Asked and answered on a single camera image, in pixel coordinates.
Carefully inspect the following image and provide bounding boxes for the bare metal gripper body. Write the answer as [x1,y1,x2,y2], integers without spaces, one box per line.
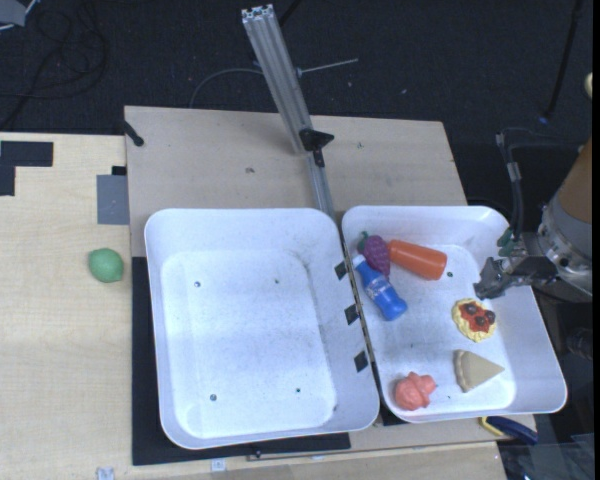
[499,223,594,298]

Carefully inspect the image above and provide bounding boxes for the yellow spaghetti with meatballs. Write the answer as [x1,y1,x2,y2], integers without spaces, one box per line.
[450,297,498,343]

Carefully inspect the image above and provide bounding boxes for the white plastic tray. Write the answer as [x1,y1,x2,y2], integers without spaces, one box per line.
[340,204,569,424]
[143,207,381,451]

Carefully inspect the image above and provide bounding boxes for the beige pie slice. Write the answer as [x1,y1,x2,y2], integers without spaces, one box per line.
[453,349,506,394]

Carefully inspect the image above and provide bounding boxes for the blue bottle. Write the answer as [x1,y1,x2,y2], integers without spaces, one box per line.
[352,254,409,322]

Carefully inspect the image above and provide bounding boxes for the purple grapes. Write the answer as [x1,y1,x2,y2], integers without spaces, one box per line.
[357,231,392,277]

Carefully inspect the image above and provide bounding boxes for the orange toy shrimp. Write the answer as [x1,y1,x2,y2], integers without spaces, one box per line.
[393,371,438,412]

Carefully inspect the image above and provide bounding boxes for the pale wood board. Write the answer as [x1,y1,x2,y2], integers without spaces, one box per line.
[123,106,539,464]

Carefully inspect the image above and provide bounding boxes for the green lime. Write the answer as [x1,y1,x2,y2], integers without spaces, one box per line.
[87,247,125,284]

